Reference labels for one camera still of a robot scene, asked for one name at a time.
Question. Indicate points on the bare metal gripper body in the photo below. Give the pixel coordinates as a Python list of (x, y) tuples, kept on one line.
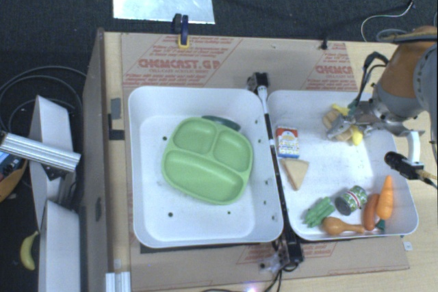
[(371, 116)]

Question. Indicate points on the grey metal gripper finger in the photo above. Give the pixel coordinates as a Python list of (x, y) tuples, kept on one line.
[(338, 127)]

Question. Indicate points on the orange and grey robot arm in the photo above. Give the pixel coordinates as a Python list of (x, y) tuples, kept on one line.
[(398, 78)]

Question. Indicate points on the tan bread roll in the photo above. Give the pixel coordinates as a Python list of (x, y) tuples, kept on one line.
[(328, 119)]

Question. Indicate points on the yellow banana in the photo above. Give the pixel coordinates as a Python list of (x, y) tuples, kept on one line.
[(28, 253), (357, 138)]

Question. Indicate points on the white plastic tray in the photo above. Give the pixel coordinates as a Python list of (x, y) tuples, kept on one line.
[(335, 167), (205, 225)]

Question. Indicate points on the red white blue carton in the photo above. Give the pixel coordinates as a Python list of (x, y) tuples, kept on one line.
[(287, 142)]

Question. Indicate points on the tan sandwich wedge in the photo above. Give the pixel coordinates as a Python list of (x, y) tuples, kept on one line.
[(296, 172)]

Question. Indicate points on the thin black and white rod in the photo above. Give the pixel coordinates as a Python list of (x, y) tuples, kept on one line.
[(270, 133)]

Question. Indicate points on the green labelled can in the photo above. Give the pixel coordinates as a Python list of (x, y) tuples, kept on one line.
[(352, 199)]

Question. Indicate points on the orange carrot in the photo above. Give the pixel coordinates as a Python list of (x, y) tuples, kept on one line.
[(385, 198)]

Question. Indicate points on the green asparagus bunch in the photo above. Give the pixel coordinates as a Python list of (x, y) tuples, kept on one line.
[(318, 212)]

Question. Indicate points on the orange sausage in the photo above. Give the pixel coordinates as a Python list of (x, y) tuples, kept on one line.
[(370, 212)]

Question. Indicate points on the tan chicken drumstick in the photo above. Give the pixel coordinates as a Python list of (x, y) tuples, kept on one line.
[(337, 225)]

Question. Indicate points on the brown cardboard board red print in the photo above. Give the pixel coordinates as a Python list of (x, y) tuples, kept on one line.
[(219, 61)]

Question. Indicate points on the green divided plate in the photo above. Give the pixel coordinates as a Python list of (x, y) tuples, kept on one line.
[(205, 160)]

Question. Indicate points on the black cylinder on white bracket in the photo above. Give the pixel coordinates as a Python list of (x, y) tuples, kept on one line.
[(398, 162)]

